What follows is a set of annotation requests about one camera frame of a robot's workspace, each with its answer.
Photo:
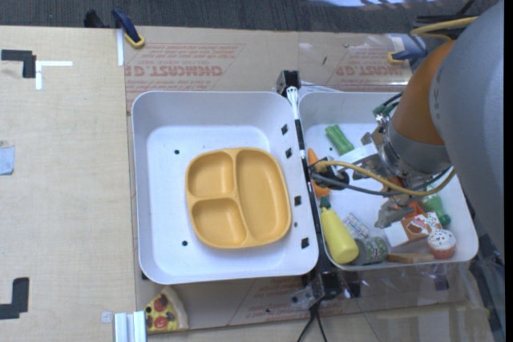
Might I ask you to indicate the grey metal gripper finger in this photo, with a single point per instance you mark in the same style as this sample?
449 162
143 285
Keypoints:
406 210
385 215

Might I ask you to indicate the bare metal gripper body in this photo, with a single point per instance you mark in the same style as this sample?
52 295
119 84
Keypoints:
394 172

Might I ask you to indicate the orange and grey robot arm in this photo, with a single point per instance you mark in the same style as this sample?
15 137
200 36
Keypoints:
461 112

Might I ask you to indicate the white and orange carton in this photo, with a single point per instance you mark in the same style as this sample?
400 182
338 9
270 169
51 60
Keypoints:
405 232

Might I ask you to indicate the white plastic tray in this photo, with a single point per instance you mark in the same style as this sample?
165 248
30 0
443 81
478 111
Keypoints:
168 172
360 204

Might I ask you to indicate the clear printed packet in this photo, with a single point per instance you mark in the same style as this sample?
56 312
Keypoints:
356 224

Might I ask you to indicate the green plastic bottle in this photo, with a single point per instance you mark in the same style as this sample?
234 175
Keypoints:
437 206

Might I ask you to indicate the green printed can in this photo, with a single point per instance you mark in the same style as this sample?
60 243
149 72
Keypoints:
372 250

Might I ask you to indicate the brown toy bread slice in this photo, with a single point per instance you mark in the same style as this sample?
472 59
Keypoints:
410 257

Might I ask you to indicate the toy cupcake with sprinkles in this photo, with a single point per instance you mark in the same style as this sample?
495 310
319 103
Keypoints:
441 244

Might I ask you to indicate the yellow mustard bottle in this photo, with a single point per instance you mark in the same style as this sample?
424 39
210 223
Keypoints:
338 238

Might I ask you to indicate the green toy celery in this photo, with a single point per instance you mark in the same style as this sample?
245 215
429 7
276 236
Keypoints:
340 140

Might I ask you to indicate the orange toy carrot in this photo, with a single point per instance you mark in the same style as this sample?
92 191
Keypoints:
320 190

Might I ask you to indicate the thin black and white rod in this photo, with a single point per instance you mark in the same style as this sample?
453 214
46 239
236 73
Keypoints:
297 124

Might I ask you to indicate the yellow divided plate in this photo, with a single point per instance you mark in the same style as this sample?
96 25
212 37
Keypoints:
256 188

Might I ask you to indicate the brown cardboard board red print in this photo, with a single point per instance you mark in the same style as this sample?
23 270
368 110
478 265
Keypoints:
224 64

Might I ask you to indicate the toy pizza slice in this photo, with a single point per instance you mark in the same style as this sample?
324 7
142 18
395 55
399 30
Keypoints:
164 312

